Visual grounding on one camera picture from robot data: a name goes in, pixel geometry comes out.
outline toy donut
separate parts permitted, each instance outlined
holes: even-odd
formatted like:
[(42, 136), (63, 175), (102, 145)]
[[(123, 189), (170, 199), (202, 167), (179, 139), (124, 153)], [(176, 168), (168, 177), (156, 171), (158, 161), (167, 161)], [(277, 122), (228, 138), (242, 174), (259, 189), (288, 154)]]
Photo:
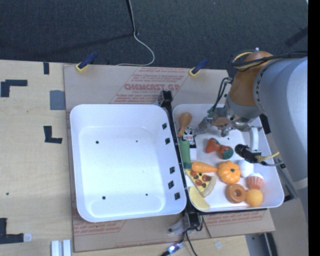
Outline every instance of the toy donut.
[(238, 183), (233, 183), (226, 188), (226, 197), (232, 203), (240, 203), (246, 199), (246, 190)]

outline toy pizza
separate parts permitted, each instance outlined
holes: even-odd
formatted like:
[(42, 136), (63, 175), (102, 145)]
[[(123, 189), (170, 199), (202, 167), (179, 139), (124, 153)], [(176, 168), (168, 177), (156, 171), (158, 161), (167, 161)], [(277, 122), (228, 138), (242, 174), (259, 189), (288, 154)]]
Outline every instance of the toy pizza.
[(217, 181), (215, 176), (209, 176), (207, 174), (195, 172), (190, 169), (185, 169), (184, 171), (203, 198), (208, 196), (214, 189)]

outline table surface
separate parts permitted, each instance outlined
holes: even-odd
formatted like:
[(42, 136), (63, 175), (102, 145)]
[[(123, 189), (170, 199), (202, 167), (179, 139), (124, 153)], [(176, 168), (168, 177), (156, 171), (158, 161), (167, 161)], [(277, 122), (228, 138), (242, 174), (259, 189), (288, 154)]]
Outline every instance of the table surface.
[[(0, 81), (27, 80), (0, 97), (0, 218), (7, 234), (31, 234), (32, 241), (1, 244), (0, 255), (50, 255), (51, 241), (73, 241), (66, 111), (50, 110), (50, 91), (64, 91), (63, 63), (0, 60)], [(44, 126), (62, 143), (45, 143)], [(188, 242), (175, 255), (193, 255)], [(171, 243), (143, 245), (72, 255), (159, 256)], [(248, 256), (244, 235), (193, 240), (201, 256)]]

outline blue and yellow clip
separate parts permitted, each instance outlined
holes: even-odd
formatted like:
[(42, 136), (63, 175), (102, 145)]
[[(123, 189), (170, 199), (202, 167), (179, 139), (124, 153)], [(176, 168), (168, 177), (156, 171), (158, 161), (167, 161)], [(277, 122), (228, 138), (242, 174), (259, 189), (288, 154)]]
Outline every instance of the blue and yellow clip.
[(88, 64), (93, 62), (97, 57), (98, 57), (98, 54), (96, 52), (91, 53), (83, 61), (75, 65), (75, 69), (79, 72), (86, 70), (88, 67)]
[(191, 68), (191, 69), (189, 70), (189, 75), (190, 75), (191, 77), (195, 77), (196, 75), (198, 75), (200, 69), (202, 69), (205, 65), (207, 65), (208, 62), (209, 62), (209, 60), (207, 60), (207, 59), (205, 58), (205, 59), (204, 59), (203, 61), (201, 61), (197, 66), (195, 66), (195, 67), (193, 67), (193, 68)]

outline cardboard sheet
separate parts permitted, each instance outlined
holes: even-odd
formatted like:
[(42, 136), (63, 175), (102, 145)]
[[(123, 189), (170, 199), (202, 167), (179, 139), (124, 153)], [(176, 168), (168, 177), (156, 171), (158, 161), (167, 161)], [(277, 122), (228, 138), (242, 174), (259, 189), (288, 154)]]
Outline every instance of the cardboard sheet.
[[(74, 64), (64, 65), (75, 252), (180, 240), (178, 236), (168, 235), (167, 231), (169, 225), (180, 219), (179, 214), (99, 223), (90, 223), (80, 217), (76, 207), (69, 117), (72, 108), (80, 104), (154, 104), (162, 90), (172, 92), (172, 108), (180, 104), (214, 104), (220, 83), (228, 76), (227, 72), (202, 69), (196, 77), (189, 76), (188, 72), (186, 68), (108, 65), (90, 65), (85, 71), (78, 72)], [(219, 103), (223, 104), (224, 99), (222, 98)], [(274, 230), (269, 211), (263, 212), (261, 217), (254, 219), (254, 225), (250, 225), (250, 222), (247, 221), (241, 222), (240, 216), (232, 217), (234, 213), (221, 213), (221, 218), (229, 218), (228, 224), (225, 225), (217, 225), (214, 219), (218, 215), (205, 216), (207, 229), (203, 228), (200, 232), (193, 232), (190, 238), (197, 240)]]

